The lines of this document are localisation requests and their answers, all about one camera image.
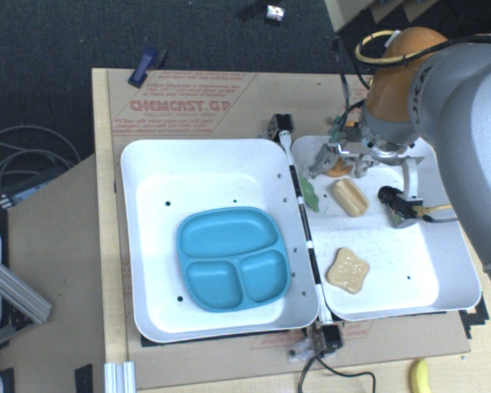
blue object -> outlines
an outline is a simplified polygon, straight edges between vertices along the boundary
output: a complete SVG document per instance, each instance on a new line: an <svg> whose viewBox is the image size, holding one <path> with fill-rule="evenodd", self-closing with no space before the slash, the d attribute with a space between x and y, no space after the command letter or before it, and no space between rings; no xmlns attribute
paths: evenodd
<svg viewBox="0 0 491 393"><path fill-rule="evenodd" d="M282 235L258 208L203 211L182 222L178 258L193 300L213 312L266 305L284 296L291 280Z"/></svg>
<svg viewBox="0 0 491 393"><path fill-rule="evenodd" d="M128 83L136 88L140 88L147 79L147 70L153 66L157 56L158 52L154 48L149 47L142 55L137 69L129 77Z"/></svg>

white tray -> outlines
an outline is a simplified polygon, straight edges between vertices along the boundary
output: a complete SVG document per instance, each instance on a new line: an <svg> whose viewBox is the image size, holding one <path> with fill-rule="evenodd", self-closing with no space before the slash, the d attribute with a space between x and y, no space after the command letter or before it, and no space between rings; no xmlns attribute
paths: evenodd
<svg viewBox="0 0 491 393"><path fill-rule="evenodd" d="M308 136L295 141L292 151L299 174L306 176L327 139ZM418 195L424 205L448 204L430 146L419 140L406 155L424 157L418 165ZM385 185L403 190L400 166L378 165L364 178L349 177L370 201L369 210L359 217L348 216L333 198L335 179L307 176L320 199L319 211L307 209L307 214L331 311L346 320L360 320L473 307L480 299L480 284L459 224L420 222L393 228L388 207L380 203L377 193ZM454 215L452 210L436 214ZM355 295L326 280L341 247L350 248L371 266L363 289Z"/></svg>
<svg viewBox="0 0 491 393"><path fill-rule="evenodd" d="M303 328L314 321L318 298L304 230L286 156L277 144L139 140L124 149L121 168L134 317L143 336L165 343ZM288 292L269 305L212 313L190 298L175 240L189 215L232 206L271 215L286 244L292 278Z"/></svg>

banana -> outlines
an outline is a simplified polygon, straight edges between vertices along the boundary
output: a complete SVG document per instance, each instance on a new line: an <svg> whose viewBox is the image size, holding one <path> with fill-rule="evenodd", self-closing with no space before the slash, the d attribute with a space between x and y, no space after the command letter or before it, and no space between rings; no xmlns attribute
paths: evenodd
<svg viewBox="0 0 491 393"><path fill-rule="evenodd" d="M427 360L419 359L411 370L411 388L413 393L431 393L429 387Z"/></svg>

blue clamp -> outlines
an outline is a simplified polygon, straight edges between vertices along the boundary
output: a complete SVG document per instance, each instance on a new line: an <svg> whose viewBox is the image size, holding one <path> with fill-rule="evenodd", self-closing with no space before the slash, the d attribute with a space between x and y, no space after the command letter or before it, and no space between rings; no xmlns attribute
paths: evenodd
<svg viewBox="0 0 491 393"><path fill-rule="evenodd" d="M164 50L160 51L160 64L164 62L165 55L166 52ZM153 66L157 57L158 52L154 48L149 47L142 55L138 68L129 77L128 83L135 88L140 88L147 79L146 71Z"/></svg>

blue plate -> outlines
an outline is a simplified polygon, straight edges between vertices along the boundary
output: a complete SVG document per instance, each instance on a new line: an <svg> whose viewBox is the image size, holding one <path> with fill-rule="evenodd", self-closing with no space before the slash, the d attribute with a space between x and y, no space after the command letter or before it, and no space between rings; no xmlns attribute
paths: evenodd
<svg viewBox="0 0 491 393"><path fill-rule="evenodd" d="M266 305L289 288L282 235L258 208L221 208L189 216L178 229L177 251L187 290L209 311Z"/></svg>

